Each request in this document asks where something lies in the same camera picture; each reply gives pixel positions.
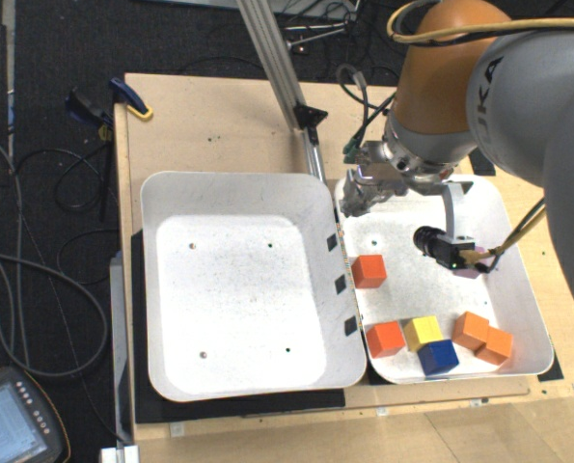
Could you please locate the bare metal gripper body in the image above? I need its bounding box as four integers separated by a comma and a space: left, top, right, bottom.
356, 138, 457, 198

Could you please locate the red-orange cube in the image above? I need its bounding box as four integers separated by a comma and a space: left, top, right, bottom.
350, 254, 389, 290
365, 320, 407, 360

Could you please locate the white plastic tray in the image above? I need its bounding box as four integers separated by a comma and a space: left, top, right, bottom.
333, 174, 556, 386
140, 170, 369, 403

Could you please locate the light purple cube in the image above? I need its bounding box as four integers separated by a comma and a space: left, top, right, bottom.
451, 245, 495, 281

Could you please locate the yellow cube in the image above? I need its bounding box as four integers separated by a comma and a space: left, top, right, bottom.
401, 314, 445, 353

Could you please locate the pale wood board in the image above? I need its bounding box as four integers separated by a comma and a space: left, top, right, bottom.
122, 72, 532, 412

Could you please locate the orange cube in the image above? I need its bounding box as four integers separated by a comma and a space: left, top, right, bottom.
451, 311, 491, 352
474, 326, 515, 368

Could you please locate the blue cube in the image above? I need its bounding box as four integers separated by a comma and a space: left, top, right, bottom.
416, 339, 461, 377

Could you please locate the black cylinder on white bracket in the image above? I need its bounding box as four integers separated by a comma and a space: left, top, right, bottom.
412, 180, 477, 270

